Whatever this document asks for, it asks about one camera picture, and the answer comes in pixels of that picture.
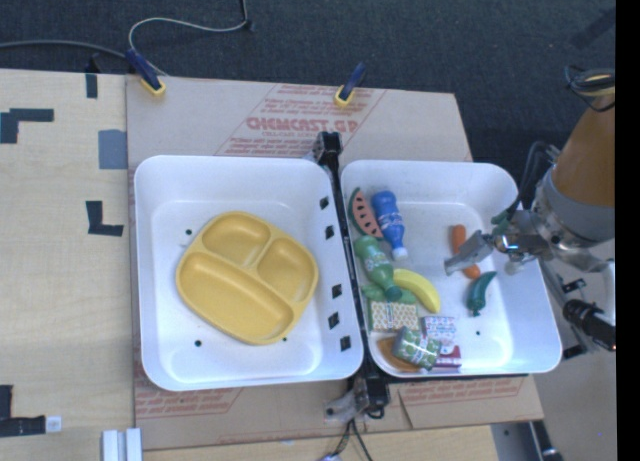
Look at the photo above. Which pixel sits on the white plastic tray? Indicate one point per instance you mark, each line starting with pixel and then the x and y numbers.
pixel 165 349
pixel 520 329

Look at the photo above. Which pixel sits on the green chili pepper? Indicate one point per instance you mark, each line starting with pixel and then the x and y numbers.
pixel 477 294

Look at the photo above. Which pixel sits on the toy watermelon slice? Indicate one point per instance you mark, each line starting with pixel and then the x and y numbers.
pixel 361 211

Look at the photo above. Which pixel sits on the yellow banana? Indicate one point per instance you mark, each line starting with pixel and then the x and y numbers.
pixel 422 289

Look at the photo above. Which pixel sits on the white and red patterned carton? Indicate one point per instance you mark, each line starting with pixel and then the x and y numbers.
pixel 440 329

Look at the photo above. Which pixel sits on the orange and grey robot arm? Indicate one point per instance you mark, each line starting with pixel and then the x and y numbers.
pixel 587 164

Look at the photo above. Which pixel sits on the brown cardboard board red print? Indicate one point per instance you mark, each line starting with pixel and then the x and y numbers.
pixel 210 119

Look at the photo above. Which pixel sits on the blue toy bottle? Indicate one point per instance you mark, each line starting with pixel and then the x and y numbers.
pixel 389 219

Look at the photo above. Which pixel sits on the green and yellow patterned carton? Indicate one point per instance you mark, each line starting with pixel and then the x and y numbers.
pixel 392 316

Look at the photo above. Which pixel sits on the green lumpy toy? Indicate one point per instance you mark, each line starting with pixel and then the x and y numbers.
pixel 371 292

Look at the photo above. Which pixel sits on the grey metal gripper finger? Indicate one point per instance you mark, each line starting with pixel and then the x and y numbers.
pixel 480 241
pixel 462 261

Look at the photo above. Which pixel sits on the orange carrot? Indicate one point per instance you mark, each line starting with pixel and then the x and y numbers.
pixel 458 238

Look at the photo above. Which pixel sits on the green toy bottle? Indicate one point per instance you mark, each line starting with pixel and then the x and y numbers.
pixel 374 264

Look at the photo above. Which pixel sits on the yellow divided plate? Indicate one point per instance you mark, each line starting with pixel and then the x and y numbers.
pixel 235 289

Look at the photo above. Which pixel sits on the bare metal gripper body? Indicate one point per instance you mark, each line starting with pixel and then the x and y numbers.
pixel 542 236

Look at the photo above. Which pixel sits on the black cylinder on white bracket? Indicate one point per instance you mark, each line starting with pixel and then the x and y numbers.
pixel 587 321

